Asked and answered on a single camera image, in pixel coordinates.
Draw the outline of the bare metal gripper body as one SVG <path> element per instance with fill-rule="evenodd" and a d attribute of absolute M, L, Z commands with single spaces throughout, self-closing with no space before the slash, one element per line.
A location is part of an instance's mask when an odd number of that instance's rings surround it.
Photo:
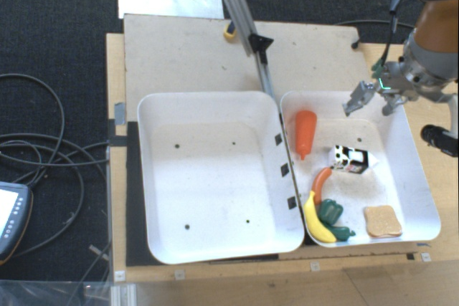
<path fill-rule="evenodd" d="M 429 73 L 418 62 L 404 59 L 375 65 L 376 90 L 390 102 L 411 102 L 420 97 L 431 102 L 449 102 L 443 89 L 449 83 Z"/>

